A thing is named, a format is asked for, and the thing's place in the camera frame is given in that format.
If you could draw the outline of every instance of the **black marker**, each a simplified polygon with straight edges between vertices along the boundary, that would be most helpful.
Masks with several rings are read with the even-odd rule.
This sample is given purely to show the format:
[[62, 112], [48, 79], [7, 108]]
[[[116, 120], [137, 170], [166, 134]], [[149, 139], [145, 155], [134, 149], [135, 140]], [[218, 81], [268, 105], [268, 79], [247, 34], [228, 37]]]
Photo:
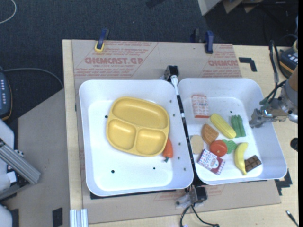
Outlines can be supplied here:
[[286, 213], [288, 214], [289, 218], [299, 227], [298, 223], [295, 221], [293, 215], [287, 210]]

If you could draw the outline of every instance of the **tomato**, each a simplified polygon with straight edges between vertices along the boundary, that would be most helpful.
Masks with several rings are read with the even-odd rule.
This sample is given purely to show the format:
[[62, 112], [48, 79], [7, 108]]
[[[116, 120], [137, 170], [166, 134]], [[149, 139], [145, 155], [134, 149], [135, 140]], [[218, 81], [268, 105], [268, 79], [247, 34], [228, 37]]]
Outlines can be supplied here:
[[215, 140], [209, 146], [209, 151], [218, 157], [224, 156], [227, 150], [227, 146], [223, 140]]

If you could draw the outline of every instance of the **blue clamp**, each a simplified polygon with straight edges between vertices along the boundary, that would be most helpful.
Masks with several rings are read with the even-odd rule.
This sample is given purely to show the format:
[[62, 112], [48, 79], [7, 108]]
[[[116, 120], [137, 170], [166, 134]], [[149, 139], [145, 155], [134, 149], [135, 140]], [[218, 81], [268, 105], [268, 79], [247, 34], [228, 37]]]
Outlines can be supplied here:
[[107, 40], [109, 34], [109, 30], [104, 28], [102, 29], [99, 41], [95, 45], [95, 52], [101, 53], [104, 48], [104, 41]]
[[205, 33], [205, 41], [206, 41], [205, 53], [212, 54], [213, 53], [213, 41], [214, 41], [214, 35], [213, 35], [212, 31], [208, 30]]

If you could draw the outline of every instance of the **white tray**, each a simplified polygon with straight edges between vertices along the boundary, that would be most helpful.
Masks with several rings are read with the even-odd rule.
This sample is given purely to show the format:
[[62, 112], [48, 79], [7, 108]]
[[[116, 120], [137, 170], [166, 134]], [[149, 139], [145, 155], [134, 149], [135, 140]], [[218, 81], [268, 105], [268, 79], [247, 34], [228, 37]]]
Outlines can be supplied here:
[[[206, 184], [248, 182], [268, 179], [279, 179], [285, 176], [287, 166], [279, 141], [272, 123], [265, 123], [260, 128], [251, 128], [249, 120], [255, 108], [260, 108], [259, 102], [264, 98], [258, 84], [251, 79], [183, 79], [180, 81], [179, 93], [183, 102], [189, 136], [201, 135], [204, 123], [215, 128], [210, 119], [195, 118], [192, 109], [191, 96], [207, 97], [210, 115], [217, 113], [230, 123], [232, 115], [240, 115], [243, 119], [246, 137], [234, 138], [235, 143], [248, 142], [244, 158], [257, 155], [262, 164], [243, 175], [235, 166], [233, 152], [222, 157], [225, 160], [219, 175], [212, 173], [197, 161], [200, 155], [194, 155], [198, 177]], [[217, 139], [227, 139], [221, 133]]]
[[[185, 189], [194, 174], [174, 87], [164, 80], [88, 80], [80, 89], [86, 183], [97, 196]], [[106, 138], [106, 115], [119, 97], [157, 103], [169, 114], [174, 157], [131, 155]]]

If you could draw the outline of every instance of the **corn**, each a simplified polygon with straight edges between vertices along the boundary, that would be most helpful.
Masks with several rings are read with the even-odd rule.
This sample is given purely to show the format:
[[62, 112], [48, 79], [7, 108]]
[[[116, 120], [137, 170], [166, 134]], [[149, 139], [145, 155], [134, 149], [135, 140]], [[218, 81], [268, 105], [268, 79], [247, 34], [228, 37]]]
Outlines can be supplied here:
[[215, 127], [227, 138], [233, 139], [236, 137], [236, 131], [217, 113], [210, 116], [211, 122]]

